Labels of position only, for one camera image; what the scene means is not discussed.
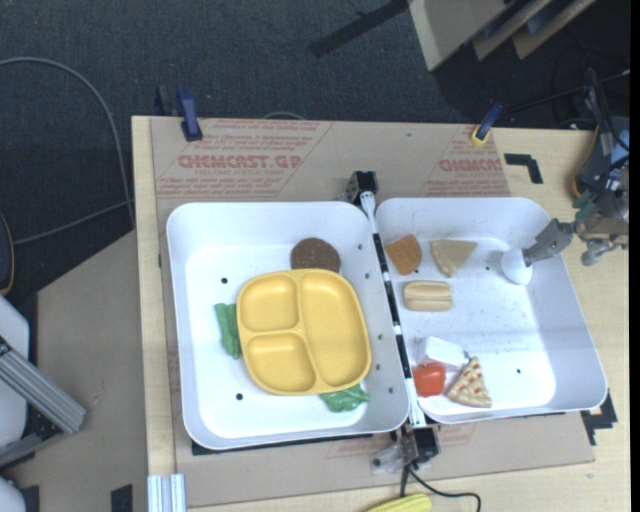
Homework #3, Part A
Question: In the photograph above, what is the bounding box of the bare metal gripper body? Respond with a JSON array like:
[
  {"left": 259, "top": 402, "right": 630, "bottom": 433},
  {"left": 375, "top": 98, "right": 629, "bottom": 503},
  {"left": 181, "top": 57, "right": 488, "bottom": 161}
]
[{"left": 573, "top": 191, "right": 630, "bottom": 247}]

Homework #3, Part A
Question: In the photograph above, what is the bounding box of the white egg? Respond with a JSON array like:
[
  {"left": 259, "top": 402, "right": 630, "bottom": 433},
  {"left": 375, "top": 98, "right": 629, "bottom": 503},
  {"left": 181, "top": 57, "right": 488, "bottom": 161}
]
[{"left": 500, "top": 247, "right": 534, "bottom": 287}]

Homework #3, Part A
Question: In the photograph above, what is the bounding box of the white plastic tray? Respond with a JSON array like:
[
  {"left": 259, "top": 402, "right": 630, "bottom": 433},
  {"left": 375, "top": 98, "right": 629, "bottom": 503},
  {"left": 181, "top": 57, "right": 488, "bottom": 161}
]
[
  {"left": 165, "top": 200, "right": 412, "bottom": 450},
  {"left": 373, "top": 196, "right": 609, "bottom": 426}
]

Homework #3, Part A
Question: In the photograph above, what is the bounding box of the tan bread wedge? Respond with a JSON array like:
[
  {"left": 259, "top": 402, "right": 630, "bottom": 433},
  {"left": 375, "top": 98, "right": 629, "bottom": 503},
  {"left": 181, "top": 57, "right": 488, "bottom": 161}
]
[{"left": 429, "top": 238, "right": 479, "bottom": 279}]

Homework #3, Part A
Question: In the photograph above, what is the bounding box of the tan hot dog bun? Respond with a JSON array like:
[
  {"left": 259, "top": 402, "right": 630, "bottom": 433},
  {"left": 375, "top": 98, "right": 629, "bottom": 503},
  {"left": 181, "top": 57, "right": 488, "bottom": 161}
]
[{"left": 402, "top": 279, "right": 454, "bottom": 313}]

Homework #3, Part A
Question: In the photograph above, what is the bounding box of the orange waffle biscuit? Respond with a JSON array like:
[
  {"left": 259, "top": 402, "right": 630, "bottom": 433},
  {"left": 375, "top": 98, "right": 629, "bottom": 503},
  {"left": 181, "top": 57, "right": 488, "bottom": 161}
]
[{"left": 384, "top": 233, "right": 423, "bottom": 277}]

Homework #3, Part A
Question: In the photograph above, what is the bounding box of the white block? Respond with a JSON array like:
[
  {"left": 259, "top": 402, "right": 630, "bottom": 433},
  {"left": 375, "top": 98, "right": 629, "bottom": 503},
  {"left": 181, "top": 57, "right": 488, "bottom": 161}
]
[{"left": 416, "top": 335, "right": 470, "bottom": 372}]

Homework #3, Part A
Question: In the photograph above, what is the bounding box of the pizza slice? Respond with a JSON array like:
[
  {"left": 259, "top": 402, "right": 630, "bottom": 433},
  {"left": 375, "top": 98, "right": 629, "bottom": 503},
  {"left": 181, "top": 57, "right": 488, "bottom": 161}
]
[{"left": 445, "top": 355, "right": 493, "bottom": 409}]

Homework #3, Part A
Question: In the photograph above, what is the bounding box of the thin black and white rod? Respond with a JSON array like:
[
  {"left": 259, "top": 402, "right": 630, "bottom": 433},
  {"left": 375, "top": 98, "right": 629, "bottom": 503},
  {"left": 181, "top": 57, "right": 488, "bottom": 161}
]
[{"left": 359, "top": 191, "right": 427, "bottom": 428}]

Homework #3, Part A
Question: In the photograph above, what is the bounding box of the red tomato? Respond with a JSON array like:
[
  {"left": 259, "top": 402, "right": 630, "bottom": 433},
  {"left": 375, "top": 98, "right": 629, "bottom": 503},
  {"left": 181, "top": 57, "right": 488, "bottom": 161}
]
[{"left": 411, "top": 360, "right": 448, "bottom": 399}]

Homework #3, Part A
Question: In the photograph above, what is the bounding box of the brown burger patty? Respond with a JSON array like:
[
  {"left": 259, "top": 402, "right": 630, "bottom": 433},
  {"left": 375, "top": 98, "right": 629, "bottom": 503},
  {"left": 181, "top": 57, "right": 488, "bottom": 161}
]
[{"left": 290, "top": 237, "right": 343, "bottom": 275}]

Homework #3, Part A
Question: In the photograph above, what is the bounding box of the yellow divided plate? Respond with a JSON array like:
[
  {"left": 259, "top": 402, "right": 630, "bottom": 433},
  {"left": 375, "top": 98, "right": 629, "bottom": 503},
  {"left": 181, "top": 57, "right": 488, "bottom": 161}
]
[{"left": 235, "top": 268, "right": 374, "bottom": 397}]

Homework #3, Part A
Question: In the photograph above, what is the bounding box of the brown cardboard board red print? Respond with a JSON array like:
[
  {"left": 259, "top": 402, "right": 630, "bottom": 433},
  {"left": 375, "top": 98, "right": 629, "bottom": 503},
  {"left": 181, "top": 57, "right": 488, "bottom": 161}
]
[{"left": 149, "top": 117, "right": 597, "bottom": 509}]

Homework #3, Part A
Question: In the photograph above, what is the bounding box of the green lettuce leaf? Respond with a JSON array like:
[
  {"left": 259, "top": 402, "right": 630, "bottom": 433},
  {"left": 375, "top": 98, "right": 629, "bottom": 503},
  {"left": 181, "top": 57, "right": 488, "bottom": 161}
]
[
  {"left": 319, "top": 382, "right": 372, "bottom": 414},
  {"left": 214, "top": 302, "right": 244, "bottom": 361}
]

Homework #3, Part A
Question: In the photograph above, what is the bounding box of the yellow corn cob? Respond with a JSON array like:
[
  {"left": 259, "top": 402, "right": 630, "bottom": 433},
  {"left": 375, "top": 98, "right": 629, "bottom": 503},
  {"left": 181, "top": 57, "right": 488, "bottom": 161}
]
[{"left": 361, "top": 492, "right": 433, "bottom": 512}]

